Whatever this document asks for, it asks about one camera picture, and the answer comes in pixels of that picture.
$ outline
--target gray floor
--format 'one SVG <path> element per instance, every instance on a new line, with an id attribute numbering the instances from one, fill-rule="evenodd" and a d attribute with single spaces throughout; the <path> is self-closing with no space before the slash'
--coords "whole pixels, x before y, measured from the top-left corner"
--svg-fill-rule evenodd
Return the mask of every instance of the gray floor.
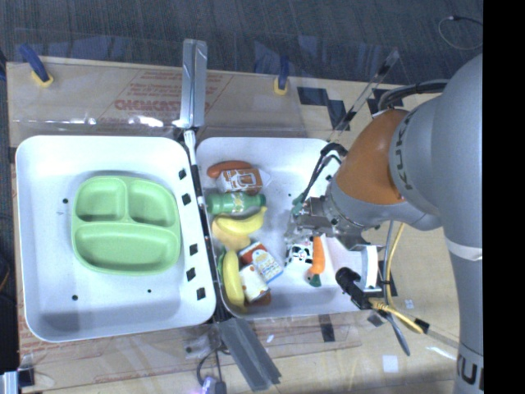
<path id="1" fill-rule="evenodd" d="M 406 85 L 448 79 L 482 51 L 482 27 L 448 16 L 482 21 L 483 0 L 0 0 L 0 49 L 9 61 L 26 42 L 43 55 L 179 66 L 194 38 L 208 43 L 210 69 L 275 74 L 287 56 L 292 76 L 369 81 L 396 48 L 386 81 Z M 0 82 L 0 254 L 13 269 L 7 128 Z M 11 276 L 0 373 L 16 362 L 14 298 Z"/>

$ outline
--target white tray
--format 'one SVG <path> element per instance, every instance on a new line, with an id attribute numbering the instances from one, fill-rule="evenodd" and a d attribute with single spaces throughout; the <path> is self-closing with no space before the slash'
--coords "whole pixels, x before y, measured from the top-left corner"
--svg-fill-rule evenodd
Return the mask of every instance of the white tray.
<path id="1" fill-rule="evenodd" d="M 199 175 L 204 194 L 217 192 L 215 180 L 206 171 L 215 163 L 227 160 L 244 160 L 270 175 L 270 184 L 261 192 L 266 195 L 268 210 L 264 226 L 250 235 L 261 241 L 280 266 L 285 262 L 284 234 L 297 197 L 310 180 L 321 150 L 327 142 L 305 138 L 270 137 L 212 137 L 204 140 L 196 150 Z M 323 170 L 309 195 L 325 193 L 327 176 L 333 176 L 339 164 L 332 161 Z M 221 253 L 221 243 L 212 238 L 214 255 Z M 312 287 L 304 280 L 303 273 L 285 269 L 283 274 L 268 285 L 272 302 L 267 306 L 250 306 L 243 313 L 229 304 L 224 288 L 221 296 L 233 315 L 243 318 L 282 318 L 315 314 L 333 314 L 358 310 L 343 293 L 335 274 L 340 267 L 361 269 L 361 253 L 347 251 L 337 240 L 326 239 L 326 268 L 322 274 L 322 286 Z"/>
<path id="2" fill-rule="evenodd" d="M 73 200 L 83 181 L 101 174 L 141 176 L 173 192 L 183 238 L 175 266 L 129 277 L 80 264 L 71 244 Z M 109 337 L 196 325 L 212 316 L 217 299 L 194 184 L 186 152 L 175 141 L 31 137 L 16 151 L 16 183 L 25 317 L 37 337 L 54 342 Z M 183 195 L 191 200 L 186 205 Z M 188 280 L 191 268 L 195 277 Z"/>

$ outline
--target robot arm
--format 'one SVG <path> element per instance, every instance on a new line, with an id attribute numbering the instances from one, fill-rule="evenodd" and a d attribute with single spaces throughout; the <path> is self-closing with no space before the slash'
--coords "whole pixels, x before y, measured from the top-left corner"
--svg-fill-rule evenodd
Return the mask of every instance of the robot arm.
<path id="1" fill-rule="evenodd" d="M 440 96 L 376 116 L 325 195 L 307 199 L 301 213 L 295 226 L 337 237 L 348 250 L 385 221 L 443 226 L 459 297 L 454 394 L 483 392 L 482 55 Z"/>

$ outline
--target toy bottle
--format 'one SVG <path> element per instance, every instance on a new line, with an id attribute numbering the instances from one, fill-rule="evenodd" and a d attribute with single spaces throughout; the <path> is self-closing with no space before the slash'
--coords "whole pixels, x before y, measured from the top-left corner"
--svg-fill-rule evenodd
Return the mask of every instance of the toy bottle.
<path id="1" fill-rule="evenodd" d="M 266 205 L 262 194 L 247 195 L 244 192 L 209 194 L 206 196 L 207 211 L 210 214 L 242 213 L 251 207 Z"/>

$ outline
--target black hole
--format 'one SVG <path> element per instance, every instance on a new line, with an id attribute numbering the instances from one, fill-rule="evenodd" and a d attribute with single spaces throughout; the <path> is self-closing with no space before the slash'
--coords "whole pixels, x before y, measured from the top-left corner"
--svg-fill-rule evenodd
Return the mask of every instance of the black hole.
<path id="1" fill-rule="evenodd" d="M 190 270 L 186 272 L 186 278 L 188 279 L 188 282 L 191 281 L 195 277 L 195 267 L 192 267 Z"/>
<path id="2" fill-rule="evenodd" d="M 197 289 L 197 300 L 201 300 L 202 298 L 206 297 L 206 291 L 203 287 Z"/>

